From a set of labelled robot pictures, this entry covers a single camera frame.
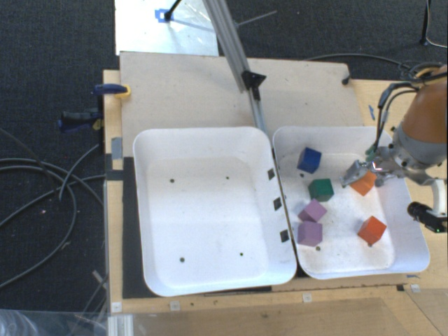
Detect thin black rod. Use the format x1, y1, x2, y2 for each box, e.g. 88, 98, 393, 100
270, 141, 299, 264

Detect purple cube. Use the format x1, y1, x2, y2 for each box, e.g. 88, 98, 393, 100
297, 198, 328, 223
297, 220, 323, 248

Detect blue cube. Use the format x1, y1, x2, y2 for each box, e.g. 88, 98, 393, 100
296, 146, 323, 174

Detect white plastic tray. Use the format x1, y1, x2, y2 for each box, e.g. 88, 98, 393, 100
272, 125, 431, 281
132, 126, 299, 298

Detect green cube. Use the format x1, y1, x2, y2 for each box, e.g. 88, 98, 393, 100
307, 178, 335, 203

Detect orange cube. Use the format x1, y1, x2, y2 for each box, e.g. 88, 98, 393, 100
349, 170, 378, 197
356, 216, 388, 245

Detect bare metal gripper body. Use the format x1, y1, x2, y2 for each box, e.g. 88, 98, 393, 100
366, 145, 439, 186

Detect black cylinder on white bracket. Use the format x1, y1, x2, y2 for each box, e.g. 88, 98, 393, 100
406, 178, 448, 234

